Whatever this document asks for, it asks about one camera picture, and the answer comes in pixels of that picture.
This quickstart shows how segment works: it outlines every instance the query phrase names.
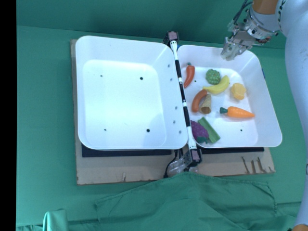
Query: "orange carrot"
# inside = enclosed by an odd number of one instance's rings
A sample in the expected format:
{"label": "orange carrot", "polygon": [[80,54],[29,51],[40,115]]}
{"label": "orange carrot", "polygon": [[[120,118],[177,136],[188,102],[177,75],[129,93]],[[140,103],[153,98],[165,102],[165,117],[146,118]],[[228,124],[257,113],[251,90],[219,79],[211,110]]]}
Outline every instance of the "orange carrot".
{"label": "orange carrot", "polygon": [[194,77],[194,66],[188,65],[186,67],[186,79],[184,82],[184,88],[188,87],[188,85],[191,83]]}
{"label": "orange carrot", "polygon": [[197,112],[199,110],[199,104],[201,99],[203,99],[205,96],[207,95],[207,90],[202,89],[201,91],[199,91],[195,97],[193,98],[192,101],[192,111],[193,112]]}
{"label": "orange carrot", "polygon": [[251,113],[247,110],[244,110],[244,109],[241,109],[241,108],[238,108],[238,107],[234,107],[234,106],[230,106],[228,109],[221,107],[219,112],[221,114],[227,113],[228,116],[235,117],[235,118],[249,118],[249,117],[255,116],[255,114],[253,114],[253,113]]}

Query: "toy broccoli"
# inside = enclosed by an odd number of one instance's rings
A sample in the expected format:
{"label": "toy broccoli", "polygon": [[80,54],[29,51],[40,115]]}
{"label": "toy broccoli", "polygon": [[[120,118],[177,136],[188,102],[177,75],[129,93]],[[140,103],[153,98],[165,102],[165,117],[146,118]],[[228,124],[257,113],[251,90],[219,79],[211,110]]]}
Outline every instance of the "toy broccoli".
{"label": "toy broccoli", "polygon": [[205,76],[208,83],[217,85],[220,82],[220,73],[217,70],[209,69]]}

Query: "black bracket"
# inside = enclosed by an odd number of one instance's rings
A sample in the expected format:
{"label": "black bracket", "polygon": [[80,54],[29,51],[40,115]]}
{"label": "black bracket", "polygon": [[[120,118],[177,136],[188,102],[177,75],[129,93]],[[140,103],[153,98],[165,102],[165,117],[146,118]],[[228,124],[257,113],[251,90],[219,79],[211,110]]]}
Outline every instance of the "black bracket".
{"label": "black bracket", "polygon": [[179,41],[179,34],[178,32],[174,31],[167,31],[165,38],[163,39],[163,43],[170,47],[171,41]]}
{"label": "black bracket", "polygon": [[202,162],[202,152],[201,149],[192,149],[188,150],[187,153],[183,155],[184,162],[186,164],[186,168],[196,167],[199,163]]}

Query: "cardboard base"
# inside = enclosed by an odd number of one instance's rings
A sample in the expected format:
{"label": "cardboard base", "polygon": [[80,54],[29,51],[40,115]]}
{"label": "cardboard base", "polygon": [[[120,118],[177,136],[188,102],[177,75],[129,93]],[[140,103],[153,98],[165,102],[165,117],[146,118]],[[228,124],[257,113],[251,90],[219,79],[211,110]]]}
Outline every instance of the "cardboard base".
{"label": "cardboard base", "polygon": [[[168,163],[174,158],[172,150],[158,150],[158,154],[127,151],[111,156],[110,151],[85,152],[77,132],[77,85],[75,42],[71,40],[73,100],[75,121],[76,174],[78,185],[117,182],[152,181],[162,179]],[[203,161],[198,173],[208,176],[274,173],[269,148],[203,149]]]}

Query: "plastic food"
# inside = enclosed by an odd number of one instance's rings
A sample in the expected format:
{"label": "plastic food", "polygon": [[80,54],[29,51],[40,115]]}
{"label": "plastic food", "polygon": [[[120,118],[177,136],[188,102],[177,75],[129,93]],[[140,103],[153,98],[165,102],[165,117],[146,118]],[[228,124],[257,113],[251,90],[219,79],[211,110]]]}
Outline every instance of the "plastic food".
{"label": "plastic food", "polygon": [[217,70],[209,69],[205,75],[208,83],[217,85],[220,82],[220,73]]}
{"label": "plastic food", "polygon": [[192,135],[194,137],[194,139],[198,142],[198,143],[207,143],[208,140],[208,132],[207,130],[200,125],[198,122],[195,121],[191,121],[191,126],[192,126]]}
{"label": "plastic food", "polygon": [[201,104],[200,106],[200,109],[199,111],[202,113],[202,114],[209,114],[211,113],[211,105],[212,104],[212,95],[209,93],[205,96],[205,99],[203,101],[203,103]]}
{"label": "plastic food", "polygon": [[241,83],[234,83],[231,87],[231,93],[234,98],[242,100],[245,97],[246,88]]}
{"label": "plastic food", "polygon": [[210,87],[203,87],[203,89],[213,94],[218,94],[227,89],[228,86],[229,86],[229,77],[225,75],[223,78],[221,78],[219,84]]}
{"label": "plastic food", "polygon": [[234,106],[230,106],[228,109],[225,109],[223,107],[220,108],[219,112],[221,114],[227,114],[230,117],[235,117],[235,118],[249,118],[249,117],[254,117],[255,114],[238,108],[238,107],[234,107]]}
{"label": "plastic food", "polygon": [[220,140],[220,136],[204,117],[198,120],[198,123],[207,130],[208,139],[211,141],[211,143],[215,143]]}
{"label": "plastic food", "polygon": [[206,95],[207,95],[207,90],[204,89],[202,89],[195,95],[192,101],[192,112],[198,112],[199,104]]}
{"label": "plastic food", "polygon": [[192,65],[188,65],[186,67],[186,79],[184,82],[184,88],[188,87],[194,77],[195,67]]}

